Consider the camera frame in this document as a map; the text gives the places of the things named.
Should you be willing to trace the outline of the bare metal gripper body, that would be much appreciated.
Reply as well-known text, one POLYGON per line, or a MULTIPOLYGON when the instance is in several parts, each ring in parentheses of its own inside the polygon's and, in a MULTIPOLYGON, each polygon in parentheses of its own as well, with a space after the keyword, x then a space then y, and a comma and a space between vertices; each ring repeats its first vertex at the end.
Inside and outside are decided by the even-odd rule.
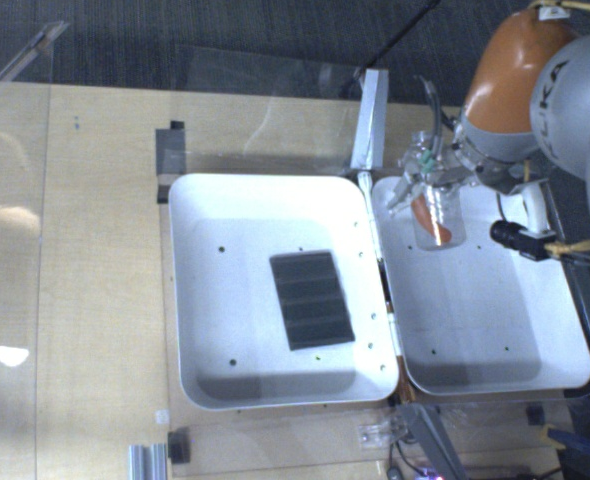
POLYGON ((400 160, 402 176, 399 191, 413 191, 420 185, 441 187, 468 183, 474 176, 475 166, 463 161, 463 144, 459 141, 441 143, 439 153, 434 153, 433 140, 415 137, 400 160))

